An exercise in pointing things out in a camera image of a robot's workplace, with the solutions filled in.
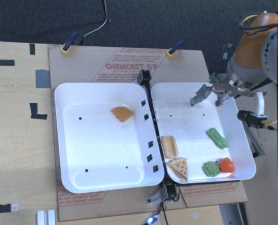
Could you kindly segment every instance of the pizza slice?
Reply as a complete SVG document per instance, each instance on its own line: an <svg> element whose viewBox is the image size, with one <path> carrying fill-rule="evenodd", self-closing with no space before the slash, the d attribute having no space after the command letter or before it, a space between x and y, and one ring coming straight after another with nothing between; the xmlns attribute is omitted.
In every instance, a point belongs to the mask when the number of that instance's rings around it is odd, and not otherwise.
<svg viewBox="0 0 278 225"><path fill-rule="evenodd" d="M167 163L167 166L171 168L176 174L188 180L188 168L187 168L187 158L178 157Z"/></svg>

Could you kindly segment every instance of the hole in tray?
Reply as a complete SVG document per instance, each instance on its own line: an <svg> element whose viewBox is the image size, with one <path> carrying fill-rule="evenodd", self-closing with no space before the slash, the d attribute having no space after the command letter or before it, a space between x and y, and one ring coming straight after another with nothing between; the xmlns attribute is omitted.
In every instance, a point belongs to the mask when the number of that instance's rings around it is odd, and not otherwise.
<svg viewBox="0 0 278 225"><path fill-rule="evenodd" d="M153 166L154 173L159 170L158 165Z"/></svg>
<svg viewBox="0 0 278 225"><path fill-rule="evenodd" d="M153 159L153 156L152 156L151 154L149 154L149 155L147 156L147 162L150 162L152 159Z"/></svg>

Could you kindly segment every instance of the toy pizza slice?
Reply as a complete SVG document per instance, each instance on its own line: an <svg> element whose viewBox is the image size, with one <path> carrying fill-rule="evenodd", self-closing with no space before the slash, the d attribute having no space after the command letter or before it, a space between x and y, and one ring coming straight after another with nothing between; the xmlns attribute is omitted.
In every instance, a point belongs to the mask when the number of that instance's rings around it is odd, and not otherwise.
<svg viewBox="0 0 278 225"><path fill-rule="evenodd" d="M187 168L187 158L179 157L173 159L167 163L168 167L172 169L176 174L188 180L188 168Z"/></svg>
<svg viewBox="0 0 278 225"><path fill-rule="evenodd" d="M121 121L124 122L130 118L134 113L127 107L115 107L112 110L112 113Z"/></svg>

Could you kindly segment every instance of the cardboard sheet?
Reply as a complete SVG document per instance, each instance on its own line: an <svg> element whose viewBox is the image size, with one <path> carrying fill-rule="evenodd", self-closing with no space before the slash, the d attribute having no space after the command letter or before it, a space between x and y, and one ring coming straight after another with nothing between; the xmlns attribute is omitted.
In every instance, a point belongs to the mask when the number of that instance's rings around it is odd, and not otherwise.
<svg viewBox="0 0 278 225"><path fill-rule="evenodd" d="M149 206L146 197L158 186L73 194L61 182L54 91L62 83L126 82L136 80L139 71L151 72L151 86L159 82L207 82L208 71L201 51L178 50L169 58L165 49L73 46L64 55L61 45L49 46L51 97L54 123L55 161L57 171L59 220L77 220L158 211ZM181 187L178 202L166 209L175 210L247 200L241 181Z"/></svg>

